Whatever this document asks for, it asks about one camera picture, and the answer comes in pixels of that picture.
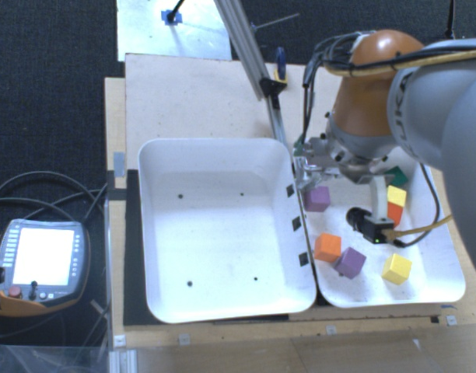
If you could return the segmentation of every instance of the black cable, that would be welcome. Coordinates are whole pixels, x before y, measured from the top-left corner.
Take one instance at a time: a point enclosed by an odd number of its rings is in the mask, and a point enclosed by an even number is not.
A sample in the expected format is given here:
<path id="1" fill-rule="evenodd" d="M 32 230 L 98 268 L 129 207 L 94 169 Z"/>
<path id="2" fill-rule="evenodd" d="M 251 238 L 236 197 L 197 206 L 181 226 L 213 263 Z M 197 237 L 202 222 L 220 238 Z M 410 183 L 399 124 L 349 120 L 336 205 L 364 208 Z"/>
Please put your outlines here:
<path id="1" fill-rule="evenodd" d="M 67 211 L 60 209 L 55 204 L 44 202 L 38 199 L 29 199 L 28 197 L 0 197 L 0 203 L 43 206 L 45 208 L 55 211 L 56 213 L 59 213 L 63 218 L 66 218 L 70 221 L 75 221 L 75 218 L 73 218 Z"/>
<path id="2" fill-rule="evenodd" d="M 107 314 L 108 310 L 110 309 L 110 302 L 108 302 L 107 306 L 103 309 L 103 311 L 101 312 L 100 316 L 98 316 L 98 319 L 96 320 L 96 322 L 94 323 L 93 327 L 91 328 L 91 330 L 89 331 L 88 335 L 86 336 L 86 339 L 84 340 L 84 342 L 82 343 L 81 347 L 78 349 L 77 351 L 77 354 L 75 356 L 75 359 L 74 361 L 72 362 L 72 365 L 75 365 L 79 359 L 79 357 L 81 356 L 82 352 L 84 351 L 84 349 L 86 348 L 86 344 L 88 343 L 89 339 L 91 338 L 91 336 L 93 335 L 94 331 L 96 330 L 96 328 L 98 327 L 98 325 L 101 323 L 101 321 L 103 320 L 103 317 Z"/>
<path id="3" fill-rule="evenodd" d="M 42 326 L 43 324 L 47 323 L 47 322 L 50 322 L 52 319 L 56 318 L 57 316 L 59 316 L 60 314 L 54 314 L 38 323 L 35 323 L 31 326 L 28 326 L 26 327 L 25 329 L 21 329 L 21 330 L 17 330 L 15 332 L 11 332 L 11 333 L 5 333 L 5 334 L 0 334 L 0 340 L 1 339 L 5 339 L 7 337 L 13 337 L 13 336 L 17 336 L 19 334 L 22 334 L 22 333 L 25 333 L 25 332 L 28 332 L 29 330 L 32 330 L 32 329 L 36 329 L 37 327 L 39 326 Z"/>
<path id="4" fill-rule="evenodd" d="M 425 177 L 425 181 L 428 185 L 428 188 L 430 189 L 430 192 L 432 194 L 432 197 L 433 197 L 433 202 L 435 203 L 435 217 L 433 219 L 433 224 L 436 224 L 439 220 L 439 216 L 440 216 L 440 202 L 439 202 L 439 197 L 437 196 L 437 192 L 435 191 L 435 188 L 433 187 L 433 184 L 432 184 L 432 181 L 430 180 L 430 177 L 428 175 L 428 172 L 426 171 L 426 168 L 425 166 L 420 163 L 419 164 L 421 170 L 422 170 L 422 173 L 423 173 L 423 176 Z M 426 231 L 426 232 L 423 232 L 420 236 L 418 236 L 418 238 L 416 238 L 415 240 L 411 241 L 411 242 L 408 242 L 408 243 L 405 243 L 405 242 L 402 242 L 401 240 L 399 239 L 395 239 L 394 240 L 394 245 L 397 246 L 397 247 L 401 247 L 401 248 L 405 248 L 405 247 L 409 247 L 409 246 L 413 246 L 415 245 L 416 243 L 420 242 L 421 240 L 423 240 L 426 236 L 428 236 L 428 234 L 431 232 L 432 230 L 430 229 L 429 231 Z"/>
<path id="5" fill-rule="evenodd" d="M 71 373 L 98 373 L 97 370 L 92 368 L 87 368 L 86 366 L 62 366 L 58 372 L 70 371 Z"/>
<path id="6" fill-rule="evenodd" d="M 85 224 L 86 221 L 88 221 L 88 218 L 93 212 L 93 209 L 100 202 L 101 197 L 106 191 L 107 191 L 107 184 L 103 185 L 103 188 L 100 190 L 100 192 L 98 192 L 98 194 L 95 197 L 95 200 L 91 203 L 91 206 L 89 206 L 89 210 L 86 212 L 86 214 L 82 218 L 81 223 Z"/>
<path id="7" fill-rule="evenodd" d="M 449 17 L 447 18 L 447 29 L 444 33 L 447 39 L 455 39 L 456 35 L 454 34 L 454 23 L 456 19 L 456 0 L 450 0 L 449 4 Z"/>
<path id="8" fill-rule="evenodd" d="M 43 180 L 46 177 L 52 178 L 54 181 L 72 186 L 76 190 L 79 190 L 81 193 L 83 193 L 85 196 L 87 196 L 93 203 L 96 205 L 100 212 L 103 213 L 103 209 L 96 201 L 96 198 L 93 196 L 93 194 L 85 187 L 83 186 L 80 182 L 74 180 L 73 178 L 66 176 L 65 174 L 60 174 L 52 171 L 33 171 L 33 172 L 28 172 L 28 173 L 23 173 L 19 174 L 18 176 L 14 176 L 13 178 L 10 178 L 9 180 L 6 180 L 1 186 L 0 186 L 0 193 L 9 185 L 16 183 L 18 180 L 21 180 L 22 178 L 26 178 L 29 176 L 36 176 L 38 177 L 38 180 Z"/>
<path id="9" fill-rule="evenodd" d="M 102 340 L 105 337 L 105 334 L 107 333 L 107 328 L 104 327 L 103 330 L 96 336 L 89 344 L 91 347 L 98 347 L 98 343 L 100 340 Z"/>
<path id="10" fill-rule="evenodd" d="M 314 83 L 316 79 L 317 69 L 321 66 L 324 66 L 324 63 L 328 61 L 337 62 L 339 64 L 346 64 L 344 61 L 338 61 L 338 57 L 350 58 L 350 48 L 352 48 L 352 45 L 358 39 L 358 37 L 371 33 L 373 33 L 372 30 L 329 37 L 328 39 L 321 41 L 315 46 L 313 56 L 307 63 L 306 69 L 303 74 L 304 114 L 303 132 L 300 136 L 301 144 L 303 144 L 306 140 L 306 135 L 310 124 L 310 118 L 312 116 L 314 105 Z"/>
<path id="11" fill-rule="evenodd" d="M 92 193 L 92 194 L 95 194 L 95 193 L 98 193 L 100 192 L 101 190 L 90 190 L 89 192 Z M 84 196 L 84 193 L 83 192 L 78 192 L 78 193 L 74 193 L 73 195 L 69 195 L 67 197 L 63 197 L 62 199 L 58 199 L 56 200 L 55 202 L 52 202 L 51 204 L 53 205 L 59 205 L 59 204 L 63 204 L 63 203 L 66 203 L 70 200 L 74 200 L 74 199 L 77 199 L 79 197 L 83 197 Z M 36 210 L 36 211 L 33 211 L 32 213 L 26 215 L 23 219 L 24 220 L 28 220 L 36 215 L 39 215 L 40 213 L 43 213 L 44 211 L 46 211 L 47 209 L 45 207 L 43 208 L 40 208 L 39 210 Z"/>
<path id="12" fill-rule="evenodd" d="M 334 55 L 330 51 L 325 54 L 323 59 L 323 63 L 325 66 L 329 68 L 336 69 L 336 70 L 358 70 L 358 69 L 372 69 L 372 68 L 379 68 L 385 66 L 392 66 L 396 64 L 405 64 L 413 61 L 417 61 L 418 59 L 424 58 L 434 58 L 440 57 L 443 55 L 451 55 L 457 53 L 463 53 L 476 50 L 476 46 L 472 45 L 458 45 L 458 46 L 438 46 L 438 47 L 430 47 L 426 49 L 422 49 L 419 51 L 413 51 L 408 54 L 398 55 L 394 58 L 382 60 L 382 61 L 374 61 L 369 62 L 366 64 L 353 64 L 350 61 L 341 61 L 338 58 L 340 55 Z"/>

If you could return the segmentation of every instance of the wooden block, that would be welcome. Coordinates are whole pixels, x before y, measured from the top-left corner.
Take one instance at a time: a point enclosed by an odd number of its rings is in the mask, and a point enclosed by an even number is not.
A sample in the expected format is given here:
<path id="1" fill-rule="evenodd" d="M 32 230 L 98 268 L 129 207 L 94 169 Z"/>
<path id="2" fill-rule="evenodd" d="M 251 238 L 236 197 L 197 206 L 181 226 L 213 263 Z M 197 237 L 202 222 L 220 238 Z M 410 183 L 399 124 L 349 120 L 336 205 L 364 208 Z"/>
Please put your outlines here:
<path id="1" fill-rule="evenodd" d="M 412 262 L 394 253 L 385 261 L 381 277 L 395 284 L 403 284 L 411 272 Z"/>
<path id="2" fill-rule="evenodd" d="M 337 260 L 334 269 L 340 274 L 353 279 L 359 272 L 366 261 L 366 256 L 352 247 L 348 247 L 341 257 Z"/>
<path id="3" fill-rule="evenodd" d="M 407 192 L 401 188 L 397 188 L 393 185 L 389 185 L 387 188 L 387 201 L 397 206 L 404 207 L 406 204 L 406 196 Z"/>
<path id="4" fill-rule="evenodd" d="M 396 204 L 388 202 L 387 216 L 388 218 L 394 221 L 395 227 L 401 223 L 402 211 L 404 211 L 403 207 L 397 206 Z"/>
<path id="5" fill-rule="evenodd" d="M 329 233 L 322 233 L 316 239 L 314 258 L 316 260 L 333 263 L 341 255 L 341 237 Z"/>
<path id="6" fill-rule="evenodd" d="M 385 174 L 391 174 L 391 175 L 394 176 L 394 179 L 390 183 L 390 185 L 393 185 L 394 187 L 400 187 L 408 181 L 408 178 L 402 172 L 402 170 L 399 166 L 395 166 L 395 167 L 391 168 L 390 170 L 387 170 L 385 172 Z"/>
<path id="7" fill-rule="evenodd" d="M 313 190 L 308 190 L 303 195 L 303 204 L 306 211 L 322 213 L 328 208 L 330 202 L 330 191 L 327 186 L 319 186 Z"/>

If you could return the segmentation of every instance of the orange cube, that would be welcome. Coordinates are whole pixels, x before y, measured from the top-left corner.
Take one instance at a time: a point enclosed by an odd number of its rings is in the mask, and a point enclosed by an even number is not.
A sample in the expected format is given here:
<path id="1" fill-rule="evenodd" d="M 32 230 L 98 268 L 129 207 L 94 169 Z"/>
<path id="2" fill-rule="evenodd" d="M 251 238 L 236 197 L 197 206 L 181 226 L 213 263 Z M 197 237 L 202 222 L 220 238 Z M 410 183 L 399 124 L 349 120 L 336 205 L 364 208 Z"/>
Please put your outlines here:
<path id="1" fill-rule="evenodd" d="M 394 227 L 398 226 L 401 223 L 402 211 L 404 211 L 403 207 L 398 206 L 397 204 L 388 202 L 387 216 L 388 218 L 394 220 L 394 223 L 395 223 Z"/>
<path id="2" fill-rule="evenodd" d="M 341 255 L 341 237 L 329 233 L 322 233 L 316 239 L 314 258 L 316 260 L 333 263 Z"/>

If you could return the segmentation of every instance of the purple cube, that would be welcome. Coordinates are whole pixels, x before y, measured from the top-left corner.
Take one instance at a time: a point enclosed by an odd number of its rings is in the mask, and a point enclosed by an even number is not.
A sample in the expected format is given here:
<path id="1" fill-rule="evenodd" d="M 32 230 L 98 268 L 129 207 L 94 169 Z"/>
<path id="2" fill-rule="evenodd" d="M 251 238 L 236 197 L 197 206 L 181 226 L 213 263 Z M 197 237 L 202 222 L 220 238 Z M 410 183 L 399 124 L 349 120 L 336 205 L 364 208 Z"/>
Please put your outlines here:
<path id="1" fill-rule="evenodd" d="M 361 272 L 362 266 L 366 261 L 366 256 L 352 247 L 348 247 L 334 264 L 335 270 L 340 274 L 353 279 Z"/>
<path id="2" fill-rule="evenodd" d="M 303 195 L 303 206 L 306 211 L 323 212 L 330 205 L 330 191 L 327 186 L 319 186 L 308 190 Z"/>

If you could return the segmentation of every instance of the black hole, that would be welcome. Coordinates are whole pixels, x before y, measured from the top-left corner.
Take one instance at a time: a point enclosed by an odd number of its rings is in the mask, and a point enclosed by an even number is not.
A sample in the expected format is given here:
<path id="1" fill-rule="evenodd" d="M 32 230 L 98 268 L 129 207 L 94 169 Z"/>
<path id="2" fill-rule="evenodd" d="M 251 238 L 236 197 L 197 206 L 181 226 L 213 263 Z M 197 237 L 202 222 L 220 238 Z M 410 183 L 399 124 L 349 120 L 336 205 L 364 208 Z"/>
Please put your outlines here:
<path id="1" fill-rule="evenodd" d="M 286 187 L 286 194 L 288 197 L 291 197 L 295 193 L 295 190 L 293 189 L 293 185 L 288 185 Z"/>
<path id="2" fill-rule="evenodd" d="M 299 254 L 299 262 L 301 267 L 309 263 L 309 257 L 307 256 L 307 253 Z"/>
<path id="3" fill-rule="evenodd" d="M 294 231 L 299 229 L 302 226 L 302 223 L 300 221 L 300 217 L 294 218 L 293 221 L 292 221 L 292 225 L 293 225 L 293 230 Z"/>

